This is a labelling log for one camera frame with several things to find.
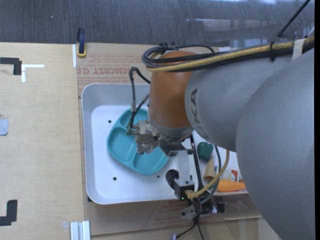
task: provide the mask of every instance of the green object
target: green object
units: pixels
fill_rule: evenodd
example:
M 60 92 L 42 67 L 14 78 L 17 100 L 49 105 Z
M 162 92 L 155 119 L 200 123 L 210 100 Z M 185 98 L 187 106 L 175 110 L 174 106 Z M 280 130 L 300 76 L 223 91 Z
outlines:
M 204 141 L 200 142 L 198 146 L 196 146 L 199 158 L 207 161 L 210 159 L 213 150 L 214 145 Z
M 209 187 L 209 189 L 210 189 L 210 190 L 211 190 L 211 189 L 214 189 L 215 186 L 216 186 L 216 183 L 213 183 L 213 184 Z

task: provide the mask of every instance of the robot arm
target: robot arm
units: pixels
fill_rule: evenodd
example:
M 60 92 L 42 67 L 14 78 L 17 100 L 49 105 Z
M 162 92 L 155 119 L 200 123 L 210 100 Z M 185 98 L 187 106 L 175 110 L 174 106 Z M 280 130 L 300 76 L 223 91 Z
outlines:
M 173 65 L 158 60 L 155 68 L 147 64 L 153 74 L 144 134 L 152 135 L 153 146 L 176 156 L 195 130 L 236 152 L 252 201 L 284 240 L 315 239 L 314 36 L 292 61 L 294 45 L 274 44 L 275 61 L 267 45 Z M 166 54 L 186 56 L 178 52 Z M 226 64 L 228 58 L 232 63 Z M 140 130 L 136 141 L 143 153 L 150 145 L 140 142 Z

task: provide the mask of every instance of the blue divided plate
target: blue divided plate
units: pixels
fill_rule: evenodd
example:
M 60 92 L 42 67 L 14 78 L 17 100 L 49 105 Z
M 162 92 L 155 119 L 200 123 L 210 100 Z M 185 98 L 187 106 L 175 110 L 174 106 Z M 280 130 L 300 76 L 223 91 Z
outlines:
M 106 141 L 108 152 L 121 164 L 137 173 L 155 174 L 165 166 L 169 157 L 159 147 L 156 147 L 150 154 L 139 154 L 137 152 L 135 137 L 126 135 L 126 126 L 131 114 L 130 109 L 128 109 L 115 122 Z M 136 124 L 140 120 L 146 120 L 147 117 L 148 112 L 141 108 L 135 115 L 133 123 Z

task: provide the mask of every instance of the carrot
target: carrot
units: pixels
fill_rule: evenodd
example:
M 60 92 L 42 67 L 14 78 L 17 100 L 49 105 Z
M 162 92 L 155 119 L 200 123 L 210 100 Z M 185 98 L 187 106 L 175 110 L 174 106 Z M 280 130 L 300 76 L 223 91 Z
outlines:
M 237 182 L 237 181 L 232 181 L 227 179 L 220 179 L 216 190 L 218 190 L 219 192 L 231 192 L 231 191 L 244 190 L 245 188 L 246 186 L 242 182 Z

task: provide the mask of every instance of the yellow cable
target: yellow cable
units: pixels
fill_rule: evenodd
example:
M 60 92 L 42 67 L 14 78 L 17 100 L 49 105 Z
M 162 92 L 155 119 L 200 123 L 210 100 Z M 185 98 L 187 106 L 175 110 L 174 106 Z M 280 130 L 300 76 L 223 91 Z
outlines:
M 308 44 L 311 42 L 315 41 L 315 36 L 310 36 L 305 39 L 304 44 Z M 293 48 L 295 45 L 295 41 L 291 42 L 283 42 L 283 43 L 275 43 L 272 45 L 272 50 L 285 50 L 285 49 L 290 49 Z M 235 51 L 230 51 L 222 55 L 214 56 L 214 57 L 209 57 L 209 58 L 203 58 L 203 59 L 198 59 L 194 60 L 191 62 L 186 62 L 186 63 L 180 63 L 176 65 L 171 65 L 171 66 L 163 66 L 163 67 L 146 67 L 146 69 L 150 72 L 168 72 L 168 71 L 176 71 L 176 70 L 183 70 L 183 69 L 189 69 L 189 68 L 195 68 L 199 67 L 202 65 L 206 64 L 213 64 L 217 62 L 222 62 L 234 58 L 239 58 L 243 56 L 248 56 L 248 55 L 254 55 L 254 54 L 259 54 L 259 53 L 265 53 L 270 51 L 270 45 L 263 45 L 259 47 L 253 47 L 253 48 L 247 48 L 243 50 L 235 50 Z
M 188 197 L 188 199 L 191 198 L 198 198 L 201 194 L 203 194 L 208 188 L 210 188 L 218 179 L 219 177 L 222 175 L 222 173 L 225 171 L 228 163 L 229 163 L 229 156 L 230 156 L 230 151 L 226 150 L 226 156 L 225 156 L 225 162 L 223 167 L 221 168 L 221 170 L 219 171 L 219 173 L 202 189 L 200 189 L 197 192 L 194 192 L 192 190 L 186 190 L 184 193 L 186 194 L 186 196 Z

